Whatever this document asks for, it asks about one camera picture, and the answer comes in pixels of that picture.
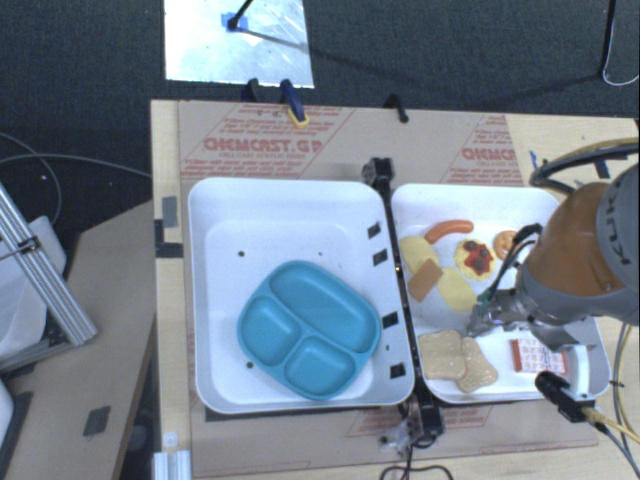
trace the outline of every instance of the toy sausage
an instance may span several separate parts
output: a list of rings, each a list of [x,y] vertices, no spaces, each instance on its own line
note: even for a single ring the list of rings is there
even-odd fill
[[[430,244],[435,244],[443,236],[451,233],[471,233],[473,231],[473,222],[470,220],[446,220],[433,226],[424,239]]]

